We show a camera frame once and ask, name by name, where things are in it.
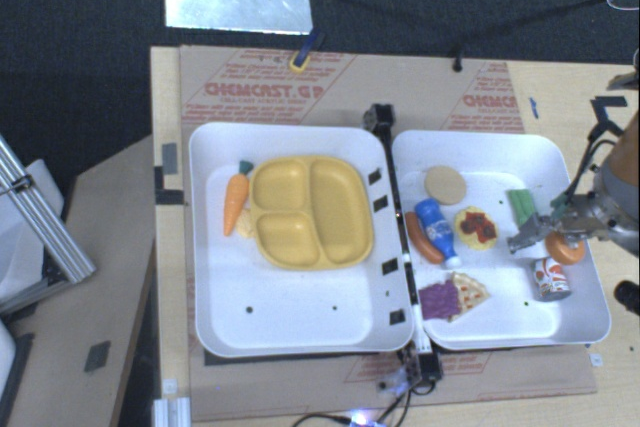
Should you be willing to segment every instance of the toy pizza slice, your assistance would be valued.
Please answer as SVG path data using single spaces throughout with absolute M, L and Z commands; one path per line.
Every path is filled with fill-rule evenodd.
M 450 322 L 464 315 L 469 310 L 476 308 L 490 297 L 487 288 L 467 274 L 453 272 L 451 274 L 451 281 L 458 289 L 458 306 L 460 307 L 460 313 L 452 315 L 449 318 Z

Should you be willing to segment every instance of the blue marker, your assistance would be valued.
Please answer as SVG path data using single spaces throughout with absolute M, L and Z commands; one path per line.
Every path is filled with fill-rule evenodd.
M 425 234 L 444 255 L 444 264 L 449 269 L 460 267 L 462 261 L 453 250 L 453 232 L 442 215 L 438 202 L 433 198 L 425 199 L 414 210 Z

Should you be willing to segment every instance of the black carpet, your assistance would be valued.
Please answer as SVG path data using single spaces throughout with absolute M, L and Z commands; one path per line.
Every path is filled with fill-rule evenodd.
M 601 0 L 311 0 L 311 7 L 330 51 L 627 64 L 638 47 L 638 12 Z M 44 158 L 66 190 L 73 176 L 149 134 L 153 45 L 301 42 L 168 29 L 163 9 L 164 0 L 0 0 L 0 133 L 25 164 Z

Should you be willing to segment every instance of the round bread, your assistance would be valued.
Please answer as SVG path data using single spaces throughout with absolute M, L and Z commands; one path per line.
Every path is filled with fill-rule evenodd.
M 467 194 L 462 175 L 449 166 L 434 166 L 427 170 L 424 180 L 427 194 L 441 205 L 460 203 Z
M 480 239 L 478 238 L 478 234 L 476 233 L 475 229 L 471 231 L 471 233 L 465 233 L 465 230 L 463 229 L 463 223 L 467 220 L 467 213 L 482 214 L 484 216 L 484 219 L 486 219 L 486 221 L 488 221 L 493 227 L 495 236 L 488 238 L 484 242 L 481 242 Z M 479 208 L 468 207 L 468 208 L 465 208 L 464 210 L 461 210 L 456 214 L 454 224 L 455 224 L 456 234 L 458 235 L 458 237 L 460 237 L 460 240 L 464 242 L 467 246 L 469 246 L 471 249 L 484 251 L 485 249 L 490 249 L 496 245 L 496 241 L 498 240 L 498 227 L 493 222 L 493 220 Z

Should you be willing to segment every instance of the cardboard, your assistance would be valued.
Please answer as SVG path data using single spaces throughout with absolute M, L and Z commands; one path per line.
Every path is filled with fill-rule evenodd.
M 395 107 L 394 134 L 406 129 L 522 133 L 507 64 L 466 60 L 456 73 L 445 59 L 312 54 L 307 72 L 290 51 L 180 49 L 182 143 L 208 121 L 359 126 L 373 103 Z M 184 150 L 189 197 L 188 151 Z M 185 210 L 189 369 L 194 421 L 380 408 L 393 397 L 380 379 L 399 368 L 395 354 L 218 360 L 205 355 L 193 327 L 190 209 Z M 584 347 L 446 354 L 436 392 L 414 404 L 515 399 L 596 391 Z

